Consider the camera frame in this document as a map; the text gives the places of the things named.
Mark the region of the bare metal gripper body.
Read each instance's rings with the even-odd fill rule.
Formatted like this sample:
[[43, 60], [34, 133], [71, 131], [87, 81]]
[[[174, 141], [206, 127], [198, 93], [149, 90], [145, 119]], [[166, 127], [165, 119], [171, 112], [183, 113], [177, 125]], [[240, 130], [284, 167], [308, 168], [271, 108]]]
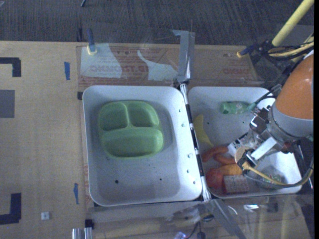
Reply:
[[276, 139], [276, 123], [270, 106], [256, 110], [250, 122], [250, 129], [258, 141], [266, 141], [269, 138]]

